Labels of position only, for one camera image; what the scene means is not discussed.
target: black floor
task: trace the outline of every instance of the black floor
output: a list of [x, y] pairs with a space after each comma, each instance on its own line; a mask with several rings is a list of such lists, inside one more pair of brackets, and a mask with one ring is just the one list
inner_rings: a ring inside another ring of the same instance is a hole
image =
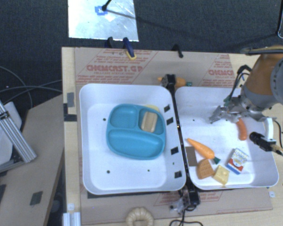
[[[139, 42], [136, 49], [238, 53], [245, 47], [282, 44], [276, 35], [281, 0], [134, 0]], [[26, 85], [58, 81], [61, 47], [103, 47], [102, 40], [68, 37], [67, 0], [0, 0], [0, 66]], [[0, 91], [22, 84], [0, 68]], [[0, 93], [5, 102], [23, 90]], [[33, 106], [60, 92], [31, 91]], [[20, 115], [31, 107], [25, 93], [13, 99]]]

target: toy carrot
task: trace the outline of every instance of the toy carrot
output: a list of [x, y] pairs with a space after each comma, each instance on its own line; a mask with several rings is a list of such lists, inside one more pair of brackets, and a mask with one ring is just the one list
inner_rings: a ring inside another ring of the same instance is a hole
[[194, 141], [190, 138], [188, 138], [188, 142], [203, 157], [205, 157], [207, 159], [213, 159], [216, 164], [218, 164], [220, 162], [220, 159], [215, 157], [215, 153], [211, 148], [207, 147], [206, 145], [203, 145], [202, 143], [200, 143], [198, 141]]

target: blue plate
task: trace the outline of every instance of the blue plate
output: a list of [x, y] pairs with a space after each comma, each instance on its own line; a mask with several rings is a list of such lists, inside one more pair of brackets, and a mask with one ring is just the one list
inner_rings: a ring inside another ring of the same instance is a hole
[[[146, 112], [157, 114], [155, 130], [141, 129]], [[113, 108], [107, 125], [107, 144], [111, 151], [121, 156], [140, 160], [157, 158], [165, 148], [166, 126], [162, 115], [141, 105], [122, 104]]]

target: tape roll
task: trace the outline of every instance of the tape roll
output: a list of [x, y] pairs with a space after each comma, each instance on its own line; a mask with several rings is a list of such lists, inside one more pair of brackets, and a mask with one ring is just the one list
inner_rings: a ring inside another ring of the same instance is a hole
[[135, 208], [126, 217], [127, 226], [134, 226], [134, 222], [144, 220], [147, 226], [154, 226], [154, 218], [152, 214], [145, 208]]

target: waffle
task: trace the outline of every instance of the waffle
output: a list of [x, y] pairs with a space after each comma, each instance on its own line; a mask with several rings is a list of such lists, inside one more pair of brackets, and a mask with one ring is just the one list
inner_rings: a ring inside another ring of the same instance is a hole
[[201, 160], [197, 165], [197, 176], [199, 179], [208, 178], [214, 175], [214, 170], [208, 159]]

